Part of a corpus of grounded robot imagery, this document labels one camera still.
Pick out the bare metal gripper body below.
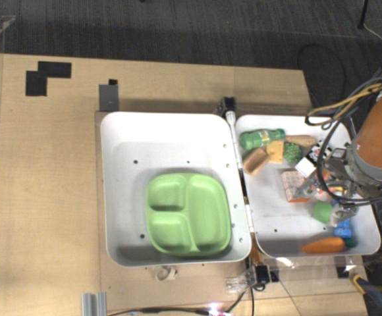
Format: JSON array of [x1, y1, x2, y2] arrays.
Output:
[[321, 147, 365, 207]]

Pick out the blue cube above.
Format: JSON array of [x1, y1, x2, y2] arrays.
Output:
[[333, 219, 353, 239]]

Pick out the orange and white patterned carton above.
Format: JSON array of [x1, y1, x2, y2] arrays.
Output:
[[280, 170, 311, 204]]

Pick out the white small carton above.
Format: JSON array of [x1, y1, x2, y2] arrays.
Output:
[[294, 157, 317, 178]]

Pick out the orange carrot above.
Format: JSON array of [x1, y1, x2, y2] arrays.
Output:
[[300, 236, 357, 254]]

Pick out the white plastic tray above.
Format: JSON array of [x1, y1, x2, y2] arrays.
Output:
[[99, 111, 253, 268], [235, 114, 382, 258]]

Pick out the green broccoli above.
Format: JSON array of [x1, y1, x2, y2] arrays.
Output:
[[283, 142, 303, 164]]

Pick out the tan biscuit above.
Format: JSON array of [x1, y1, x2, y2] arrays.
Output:
[[284, 134, 316, 148]]

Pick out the yellow cheese wedge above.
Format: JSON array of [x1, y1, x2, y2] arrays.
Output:
[[265, 140, 285, 165]]

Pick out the brown bread loaf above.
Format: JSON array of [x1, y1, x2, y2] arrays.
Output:
[[242, 147, 270, 176]]

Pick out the green plastic bottle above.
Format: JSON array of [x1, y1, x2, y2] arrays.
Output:
[[238, 128, 287, 151]]

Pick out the thin black and white rod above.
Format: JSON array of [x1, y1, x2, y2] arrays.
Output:
[[225, 110, 255, 234]]

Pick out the green divided plate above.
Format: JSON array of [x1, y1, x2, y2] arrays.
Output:
[[144, 172, 232, 254]]

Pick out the black block with thin wires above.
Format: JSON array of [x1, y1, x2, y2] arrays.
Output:
[[254, 264, 271, 292], [221, 96, 238, 113]]

